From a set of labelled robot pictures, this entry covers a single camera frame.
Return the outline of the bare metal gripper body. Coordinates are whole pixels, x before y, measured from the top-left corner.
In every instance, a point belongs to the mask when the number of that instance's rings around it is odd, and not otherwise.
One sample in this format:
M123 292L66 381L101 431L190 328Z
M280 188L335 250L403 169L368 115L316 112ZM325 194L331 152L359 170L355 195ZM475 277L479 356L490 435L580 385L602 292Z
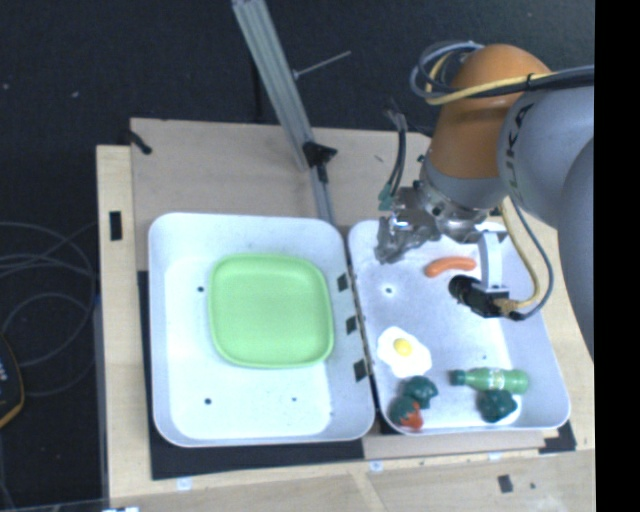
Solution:
M391 240L396 245L422 245L448 237L474 243L478 226L491 208L466 208L431 185L400 187L392 201Z

